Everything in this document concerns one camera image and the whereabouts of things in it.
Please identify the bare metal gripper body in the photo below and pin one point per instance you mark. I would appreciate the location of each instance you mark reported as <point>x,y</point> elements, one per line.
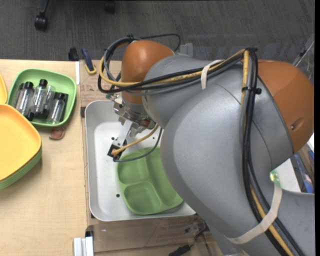
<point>130,115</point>

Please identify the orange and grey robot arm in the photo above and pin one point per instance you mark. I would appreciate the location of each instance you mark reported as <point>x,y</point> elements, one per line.
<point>215,140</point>

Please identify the white plastic tray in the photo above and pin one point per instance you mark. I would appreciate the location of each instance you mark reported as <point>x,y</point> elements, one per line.
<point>287,175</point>
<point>105,180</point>

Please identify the green divided plate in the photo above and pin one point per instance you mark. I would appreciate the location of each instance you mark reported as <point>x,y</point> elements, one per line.
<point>140,185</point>

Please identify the clear plastic bottle black cap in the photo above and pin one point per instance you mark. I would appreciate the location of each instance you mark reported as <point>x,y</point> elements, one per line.
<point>56,110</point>
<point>24,98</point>
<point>39,96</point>
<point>51,93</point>

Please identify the brown round biscuit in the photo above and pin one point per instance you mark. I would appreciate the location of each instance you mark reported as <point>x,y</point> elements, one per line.
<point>57,133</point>

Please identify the yellow plate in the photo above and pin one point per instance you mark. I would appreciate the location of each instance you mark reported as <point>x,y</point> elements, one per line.
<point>2,90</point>
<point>17,142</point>

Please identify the black office chair base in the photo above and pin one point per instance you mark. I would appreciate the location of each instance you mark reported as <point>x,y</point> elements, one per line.
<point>41,21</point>

